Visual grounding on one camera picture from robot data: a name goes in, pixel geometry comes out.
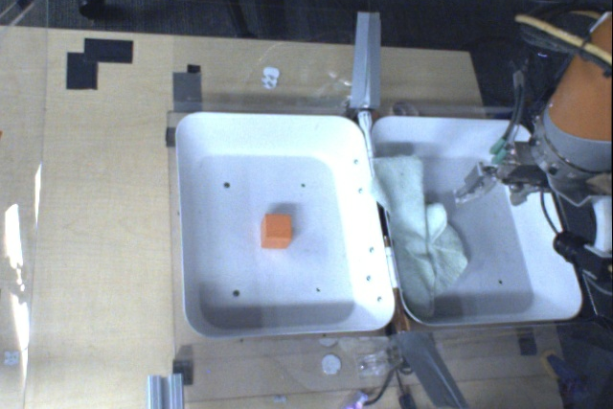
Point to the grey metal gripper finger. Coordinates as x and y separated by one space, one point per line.
481 172
471 194

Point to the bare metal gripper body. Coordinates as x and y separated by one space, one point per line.
524 172

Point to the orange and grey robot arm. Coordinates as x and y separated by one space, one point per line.
582 86

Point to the pale green towel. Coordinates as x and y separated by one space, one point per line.
416 234

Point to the white plastic tray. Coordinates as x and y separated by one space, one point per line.
282 225
488 263

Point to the orange cube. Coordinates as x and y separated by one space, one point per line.
276 231

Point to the black cylinder on white bracket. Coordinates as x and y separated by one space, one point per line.
582 251

